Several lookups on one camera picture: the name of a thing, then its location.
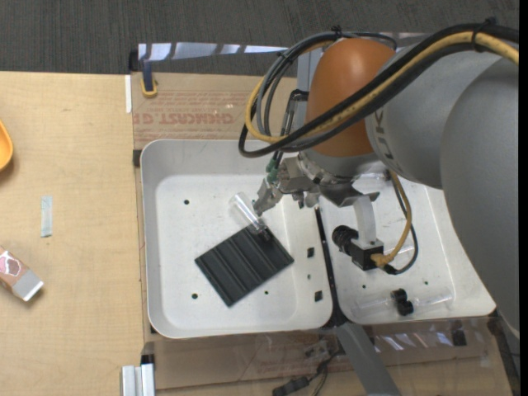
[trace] black cable tie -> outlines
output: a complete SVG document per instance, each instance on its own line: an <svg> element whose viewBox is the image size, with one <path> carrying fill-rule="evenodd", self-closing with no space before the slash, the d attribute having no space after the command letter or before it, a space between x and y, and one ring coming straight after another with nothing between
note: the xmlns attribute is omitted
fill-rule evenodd
<svg viewBox="0 0 528 396"><path fill-rule="evenodd" d="M277 57L283 58L283 60L289 64L293 64L293 60L289 56L284 56L284 53L282 51L277 52Z"/></svg>
<svg viewBox="0 0 528 396"><path fill-rule="evenodd" d="M390 264L385 264L383 266L383 271L387 274L392 274L392 275L396 275L396 273L398 272L398 270L396 270L393 266L391 266Z"/></svg>
<svg viewBox="0 0 528 396"><path fill-rule="evenodd" d="M497 19L493 16L489 17L488 19L486 19L483 23L481 23L479 26L477 26L474 31L473 31L473 35L471 36L471 45L473 46L473 50L475 50L477 53L483 53L484 50L482 49L482 47L480 47L479 45L477 45L477 43L475 42L476 38L477 38L477 34L479 32L482 32L482 30L488 26L488 25L496 25L497 24Z"/></svg>
<svg viewBox="0 0 528 396"><path fill-rule="evenodd" d="M290 101L306 101L308 99L309 92L303 91L301 89L296 88L290 93Z"/></svg>
<svg viewBox="0 0 528 396"><path fill-rule="evenodd" d="M336 41L343 37L343 31L339 25L334 25L330 31L336 34Z"/></svg>

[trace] wooden tabletop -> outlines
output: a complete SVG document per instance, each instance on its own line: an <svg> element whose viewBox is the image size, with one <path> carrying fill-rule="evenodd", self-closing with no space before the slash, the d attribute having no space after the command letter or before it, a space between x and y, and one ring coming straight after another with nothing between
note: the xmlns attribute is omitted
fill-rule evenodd
<svg viewBox="0 0 528 396"><path fill-rule="evenodd" d="M119 395L121 366L138 365L144 346L125 78L0 73L0 81L0 120L15 149L0 173L0 244L45 283L29 303L0 290L0 394ZM42 196L53 197L53 233L46 238ZM485 357L396 365L389 372L404 394L511 394L497 344L484 339ZM159 393L269 395L284 383ZM330 375L320 395L330 394L363 390L347 371Z"/></svg>

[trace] black connector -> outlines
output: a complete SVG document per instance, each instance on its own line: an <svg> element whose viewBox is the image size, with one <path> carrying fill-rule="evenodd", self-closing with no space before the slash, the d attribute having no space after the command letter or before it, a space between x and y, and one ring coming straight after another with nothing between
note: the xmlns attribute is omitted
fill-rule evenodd
<svg viewBox="0 0 528 396"><path fill-rule="evenodd" d="M401 304L407 301L407 292L405 289L396 289L390 292L390 297L396 304Z"/></svg>
<svg viewBox="0 0 528 396"><path fill-rule="evenodd" d="M414 306L413 303L410 300L406 300L404 302L399 302L396 304L396 307L398 308L398 314L402 316L410 315L414 312Z"/></svg>
<svg viewBox="0 0 528 396"><path fill-rule="evenodd" d="M370 256L377 253L383 253L383 245L363 249L352 242L352 239L358 239L357 230L348 226L337 226L332 232L332 241L339 247L341 252L349 255L354 264L361 270L373 270L377 266Z"/></svg>
<svg viewBox="0 0 528 396"><path fill-rule="evenodd" d="M141 356L141 365L153 364L154 363L154 354L147 354Z"/></svg>
<svg viewBox="0 0 528 396"><path fill-rule="evenodd" d="M304 389L310 384L308 377L301 377L300 379L290 380L288 383L273 389L273 396L286 396L287 394L292 394L297 390Z"/></svg>

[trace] gray carpet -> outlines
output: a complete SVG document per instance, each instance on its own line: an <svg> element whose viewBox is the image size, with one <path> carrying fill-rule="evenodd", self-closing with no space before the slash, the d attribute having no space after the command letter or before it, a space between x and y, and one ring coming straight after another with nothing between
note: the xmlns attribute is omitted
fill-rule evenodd
<svg viewBox="0 0 528 396"><path fill-rule="evenodd" d="M139 42L291 45L333 25L433 32L495 16L519 27L520 0L0 0L0 70L125 73Z"/></svg>

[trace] white plastic tray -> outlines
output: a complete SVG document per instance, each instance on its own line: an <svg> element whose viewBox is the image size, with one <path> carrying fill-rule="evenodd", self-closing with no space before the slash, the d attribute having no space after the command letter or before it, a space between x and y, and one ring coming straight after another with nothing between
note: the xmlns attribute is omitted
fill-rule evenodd
<svg viewBox="0 0 528 396"><path fill-rule="evenodd" d="M163 139L143 150L148 316L163 336L289 331L328 321L332 300L315 215L291 198L262 218L294 263L235 305L225 305L195 264L241 229L229 199L238 192L256 198L266 164L242 158L234 141ZM318 291L323 298L315 301Z"/></svg>
<svg viewBox="0 0 528 396"><path fill-rule="evenodd" d="M396 323L434 318L478 317L490 314L495 303L465 255L450 222L443 191L400 178L412 208L412 224L418 240L418 257L408 271L390 276L380 269L362 271L351 263L349 256L330 244L332 265L337 284L337 296L342 312L354 323ZM374 202L377 237L385 252L399 240L405 218L390 181L375 180L368 175L355 182L363 193L379 191ZM356 215L351 207L338 209L327 200L320 200L327 236L340 224L356 227ZM401 268L413 255L413 240L409 234L402 250L391 263ZM450 292L449 303L417 306L412 315L401 316L392 306L377 313L356 311L358 306L389 297L391 290L405 289L410 300L433 299Z"/></svg>
<svg viewBox="0 0 528 396"><path fill-rule="evenodd" d="M250 148L260 146L250 142ZM268 158L247 159L232 140L154 141L141 157L146 241L148 315L153 327L170 338L274 332L322 327L332 313L323 249L314 211L299 209L290 196L263 219L295 262L228 308L194 260L237 232L228 201L245 192L257 198ZM487 315L495 303L465 256L450 225L443 193L403 180L412 205L419 256L411 270L389 276L362 271L331 242L340 224L354 228L352 208L338 209L321 199L323 224L343 313L355 323L393 323L433 318ZM389 182L368 176L356 182L362 192L379 191L374 203L378 238L394 247L404 226L403 214ZM315 256L307 258L307 248ZM408 239L393 262L404 265L412 255ZM452 304L417 309L402 317L381 309L362 317L354 308L404 288L410 298L449 289ZM314 294L323 292L315 301Z"/></svg>

